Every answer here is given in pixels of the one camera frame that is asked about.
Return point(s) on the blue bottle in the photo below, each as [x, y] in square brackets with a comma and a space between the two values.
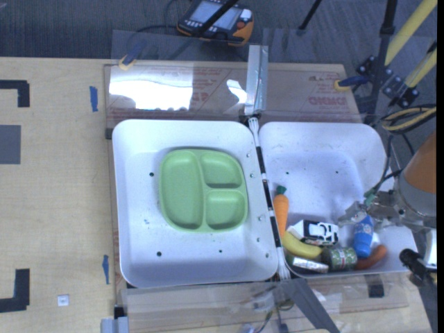
[363, 238]

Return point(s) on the white and black carton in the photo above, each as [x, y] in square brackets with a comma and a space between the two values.
[314, 231]

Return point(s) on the green can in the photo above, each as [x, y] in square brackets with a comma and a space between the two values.
[340, 258]

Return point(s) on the black cylinder on white bracket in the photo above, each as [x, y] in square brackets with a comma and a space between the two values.
[412, 260]

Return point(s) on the green divided plate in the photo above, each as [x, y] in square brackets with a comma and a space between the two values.
[180, 189]

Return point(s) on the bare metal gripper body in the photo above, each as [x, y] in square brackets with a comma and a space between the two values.
[385, 206]

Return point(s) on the orange carrot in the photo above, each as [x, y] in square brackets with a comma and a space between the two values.
[281, 210]

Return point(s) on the yellow banana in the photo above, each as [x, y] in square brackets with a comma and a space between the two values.
[300, 247]

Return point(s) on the brown cardboard board red print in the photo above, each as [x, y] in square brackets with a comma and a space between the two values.
[298, 92]

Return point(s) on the white plastic tray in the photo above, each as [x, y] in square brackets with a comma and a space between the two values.
[138, 193]
[312, 165]

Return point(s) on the silver packet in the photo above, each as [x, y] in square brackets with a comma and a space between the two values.
[308, 264]

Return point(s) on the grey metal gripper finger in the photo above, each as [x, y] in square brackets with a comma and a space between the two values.
[349, 214]
[367, 211]

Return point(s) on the orange sausage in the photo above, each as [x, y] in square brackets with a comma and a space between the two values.
[376, 255]

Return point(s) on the thin black and white rod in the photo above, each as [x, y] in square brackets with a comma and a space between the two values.
[264, 179]

